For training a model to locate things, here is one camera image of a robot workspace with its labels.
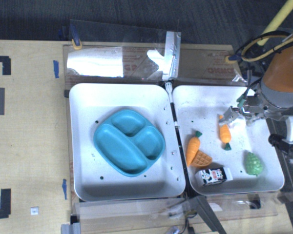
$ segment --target black tape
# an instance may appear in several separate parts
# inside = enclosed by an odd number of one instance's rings
[[[69,91],[70,91],[69,89],[64,90],[64,97],[65,98],[69,98]]]
[[[8,218],[11,214],[11,189],[1,189],[0,218]]]
[[[9,56],[0,56],[0,62],[2,62],[2,75],[11,75],[11,59]]]

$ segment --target wooden table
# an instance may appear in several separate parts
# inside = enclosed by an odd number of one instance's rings
[[[63,96],[63,41],[0,40],[0,56],[11,58],[2,75],[5,112],[0,116],[0,190],[11,189],[11,214],[0,219],[0,234],[60,233],[70,222],[71,195],[66,99]],[[55,78],[53,60],[59,62]],[[67,200],[62,189],[67,181]],[[39,214],[31,215],[31,207]],[[293,233],[284,205],[278,215],[221,221],[228,233]],[[208,233],[205,223],[197,233]],[[122,233],[166,233],[167,227]]]

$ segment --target white sink basin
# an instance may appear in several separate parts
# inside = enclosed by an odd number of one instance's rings
[[[75,85],[69,93],[74,187],[84,201],[175,197],[186,186],[167,92],[156,85]],[[165,150],[139,176],[115,170],[95,148],[100,123],[119,110],[131,109],[148,119],[163,135]]]
[[[233,180],[218,185],[200,186],[195,178],[196,168],[188,167],[192,188],[203,195],[239,194],[277,191],[284,185],[284,175],[274,147],[268,142],[270,135],[265,120],[258,120],[252,126],[240,124],[230,129],[230,151],[223,149],[219,139],[218,115],[229,106],[236,106],[236,99],[245,92],[245,87],[224,86],[178,86],[173,90],[176,115],[183,149],[198,130],[200,150],[211,156],[210,168],[228,167]],[[256,154],[263,163],[263,172],[248,175],[244,159],[247,152]]]

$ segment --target yellow cable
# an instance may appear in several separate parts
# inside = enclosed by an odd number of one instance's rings
[[[277,51],[278,49],[282,48],[283,46],[293,42],[293,37],[289,38],[288,40],[284,41],[283,43],[275,46],[274,48],[272,48],[271,50],[265,52],[264,54],[258,56],[258,57],[255,57],[255,58],[246,58],[244,56],[244,54],[248,51],[248,49],[250,47],[252,47],[254,44],[256,44],[257,42],[263,40],[263,39],[269,39],[269,38],[280,38],[280,37],[284,37],[283,35],[278,35],[278,36],[265,36],[265,37],[260,37],[260,38],[257,38],[255,39],[254,41],[252,41],[251,43],[249,43],[242,51],[241,53],[241,58],[243,61],[247,61],[247,62],[253,62],[253,61],[258,61],[258,60],[261,60],[265,57],[267,57],[268,55],[272,54],[273,52]]]
[[[82,49],[83,44],[82,44],[82,42],[80,41],[80,39],[79,39],[79,43],[80,43],[80,45],[77,46],[76,43],[75,43],[75,41],[74,41],[74,39],[72,39],[72,45],[73,45],[73,48],[74,48],[75,50],[80,50],[80,49]]]
[[[268,24],[268,26],[266,27],[266,29],[264,30],[262,34],[270,32],[270,31],[275,31],[292,10],[293,10],[293,0],[287,0],[286,3],[282,6],[282,8],[279,10],[279,12],[272,19],[272,21]],[[268,39],[261,40],[257,44],[260,46],[263,46],[267,41]]]

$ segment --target blue tape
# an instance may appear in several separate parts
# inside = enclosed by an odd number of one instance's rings
[[[55,78],[60,78],[59,77],[59,62],[57,60],[53,60],[53,71],[54,71]]]
[[[64,192],[64,198],[65,198],[65,200],[67,200],[67,193],[66,193],[67,185],[66,185],[66,179],[65,178],[63,179],[62,188],[63,188],[63,192]]]
[[[240,60],[240,59],[242,59],[241,54],[236,54],[228,58],[228,60]]]
[[[75,25],[70,24],[69,27],[70,27],[70,31],[71,31],[71,33],[72,33],[72,36],[73,36],[73,39],[74,39],[75,45],[76,45],[76,46],[80,46],[79,35],[78,35],[78,32],[77,32],[77,29],[76,29]]]

